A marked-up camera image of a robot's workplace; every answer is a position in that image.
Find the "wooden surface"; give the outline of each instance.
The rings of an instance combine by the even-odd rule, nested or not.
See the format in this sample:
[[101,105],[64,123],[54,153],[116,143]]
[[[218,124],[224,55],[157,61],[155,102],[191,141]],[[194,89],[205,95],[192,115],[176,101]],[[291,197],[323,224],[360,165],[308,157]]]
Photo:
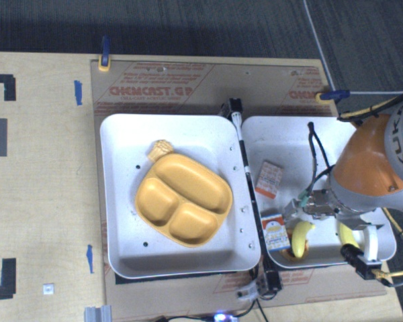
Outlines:
[[[7,157],[0,158],[0,269],[2,258],[17,259],[17,293],[0,301],[0,321],[83,321],[85,307],[105,304],[89,68],[96,58],[0,53],[0,74],[13,74],[17,89],[17,100],[5,102],[0,85],[0,118],[8,120]],[[244,61],[319,66],[317,60]],[[83,85],[81,106],[74,80]],[[54,295],[43,295],[46,283],[54,283]],[[394,289],[384,296],[266,312],[271,321],[403,321]],[[262,319],[253,311],[241,321]]]

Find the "white square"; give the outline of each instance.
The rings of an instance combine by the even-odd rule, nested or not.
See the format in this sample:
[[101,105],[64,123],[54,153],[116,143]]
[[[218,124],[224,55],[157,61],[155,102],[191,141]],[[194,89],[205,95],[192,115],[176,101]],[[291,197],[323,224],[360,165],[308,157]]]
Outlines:
[[54,284],[43,284],[43,294],[54,294]]

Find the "yellow divided plate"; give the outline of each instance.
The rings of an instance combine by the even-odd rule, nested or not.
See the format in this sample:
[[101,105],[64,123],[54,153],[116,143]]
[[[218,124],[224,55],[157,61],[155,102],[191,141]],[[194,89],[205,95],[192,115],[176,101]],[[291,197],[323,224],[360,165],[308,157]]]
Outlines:
[[180,154],[155,162],[136,194],[139,216],[173,241],[187,247],[208,242],[232,204],[227,182]]

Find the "dark background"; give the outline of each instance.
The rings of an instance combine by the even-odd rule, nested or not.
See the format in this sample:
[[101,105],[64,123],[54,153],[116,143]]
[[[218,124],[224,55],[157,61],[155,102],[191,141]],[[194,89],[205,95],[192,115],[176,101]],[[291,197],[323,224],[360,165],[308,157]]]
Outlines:
[[[403,91],[403,0],[306,2],[336,89]],[[99,53],[104,35],[114,54],[320,58],[304,0],[0,0],[0,51]]]

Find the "toy banana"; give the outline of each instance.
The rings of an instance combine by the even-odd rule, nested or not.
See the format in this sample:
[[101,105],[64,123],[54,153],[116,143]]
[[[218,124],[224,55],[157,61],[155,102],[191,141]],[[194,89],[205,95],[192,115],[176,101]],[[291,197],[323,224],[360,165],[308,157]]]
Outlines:
[[351,244],[357,248],[360,248],[357,241],[355,241],[352,230],[348,228],[345,224],[339,224],[339,238],[341,239],[342,244]]
[[304,248],[306,246],[306,234],[311,229],[315,229],[315,225],[307,221],[298,222],[294,228],[291,238],[291,248],[296,258],[301,258],[303,256]]

